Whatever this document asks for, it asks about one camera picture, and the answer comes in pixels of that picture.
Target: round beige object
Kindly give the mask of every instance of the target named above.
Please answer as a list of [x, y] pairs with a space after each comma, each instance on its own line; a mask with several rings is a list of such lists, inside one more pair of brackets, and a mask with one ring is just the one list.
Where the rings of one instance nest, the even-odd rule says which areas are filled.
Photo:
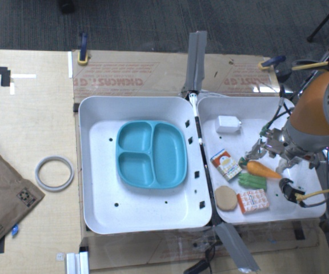
[[237, 206], [237, 195], [230, 187], [220, 186], [215, 190], [215, 201], [220, 210], [233, 210]]

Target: carrot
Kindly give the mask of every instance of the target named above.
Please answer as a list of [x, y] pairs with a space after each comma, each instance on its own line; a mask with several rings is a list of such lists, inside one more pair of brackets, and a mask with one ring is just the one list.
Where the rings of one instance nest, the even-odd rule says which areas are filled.
[[277, 172], [264, 166], [262, 163], [259, 163], [256, 160], [250, 160], [247, 162], [247, 171], [252, 175], [263, 176], [265, 178], [282, 178]]

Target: white ring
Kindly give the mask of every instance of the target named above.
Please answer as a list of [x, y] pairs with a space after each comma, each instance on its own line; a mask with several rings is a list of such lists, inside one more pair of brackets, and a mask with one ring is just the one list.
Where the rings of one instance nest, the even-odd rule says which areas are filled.
[[[47, 186], [40, 179], [40, 176], [39, 176], [40, 169], [42, 168], [42, 166], [44, 164], [46, 164], [47, 162], [50, 162], [52, 160], [58, 160], [58, 161], [60, 161], [60, 162], [62, 162], [64, 164], [66, 164], [68, 166], [68, 168], [70, 169], [70, 176], [69, 176], [68, 181], [66, 181], [61, 186], [57, 186], [57, 187]], [[68, 159], [66, 159], [66, 158], [64, 158], [62, 156], [59, 156], [59, 155], [52, 155], [52, 156], [48, 156], [46, 158], [43, 158], [38, 163], [38, 165], [37, 165], [37, 167], [35, 169], [35, 178], [36, 178], [36, 180], [38, 182], [38, 185], [40, 187], [42, 187], [44, 190], [50, 191], [50, 192], [59, 192], [59, 191], [65, 189], [73, 181], [73, 177], [74, 177], [74, 168], [73, 168], [73, 165], [71, 164], [71, 162]]]

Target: white plastic tray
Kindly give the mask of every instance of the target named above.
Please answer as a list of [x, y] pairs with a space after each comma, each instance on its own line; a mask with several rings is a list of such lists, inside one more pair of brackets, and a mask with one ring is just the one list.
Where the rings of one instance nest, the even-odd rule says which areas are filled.
[[[132, 120], [166, 121], [181, 130], [187, 150], [183, 183], [171, 189], [148, 189], [130, 186], [120, 178], [116, 137], [122, 125]], [[199, 228], [210, 221], [208, 186], [188, 101], [178, 97], [92, 96], [79, 106], [79, 128], [83, 211], [92, 231], [111, 234]]]
[[[210, 170], [213, 190], [219, 186], [229, 186], [236, 193], [247, 191], [238, 184], [237, 177], [229, 182], [216, 170], [210, 162], [210, 158], [221, 149], [225, 148], [230, 155], [238, 161], [250, 151], [259, 139], [261, 128], [274, 116], [279, 98], [251, 98], [251, 97], [206, 97], [198, 102], [198, 113], [202, 129], [203, 142]], [[236, 116], [242, 126], [239, 131], [229, 134], [219, 134], [215, 131], [215, 121], [219, 115]], [[271, 128], [281, 129], [287, 120], [287, 115], [275, 121]], [[266, 154], [259, 161], [266, 166], [276, 169], [280, 157], [272, 159]], [[301, 162], [287, 169], [283, 173], [284, 178], [291, 179], [294, 187], [301, 187], [306, 193], [320, 191], [321, 186], [315, 169], [310, 170], [307, 162]], [[326, 205], [311, 208], [302, 208], [299, 205], [287, 201], [280, 191], [278, 179], [267, 179], [267, 198], [270, 208], [249, 214], [242, 214], [240, 207], [234, 211], [222, 211], [217, 208], [219, 216], [228, 223], [260, 223], [277, 220], [305, 219], [320, 217], [326, 211]], [[323, 195], [311, 197], [306, 204], [314, 204], [324, 200]]]

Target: blue plate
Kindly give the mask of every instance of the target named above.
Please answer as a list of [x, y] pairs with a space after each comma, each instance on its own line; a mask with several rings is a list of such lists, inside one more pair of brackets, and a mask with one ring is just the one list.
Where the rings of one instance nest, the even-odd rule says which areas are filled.
[[181, 184], [187, 154], [181, 131], [163, 121], [124, 124], [117, 136], [116, 163], [120, 177], [139, 188], [166, 189]]

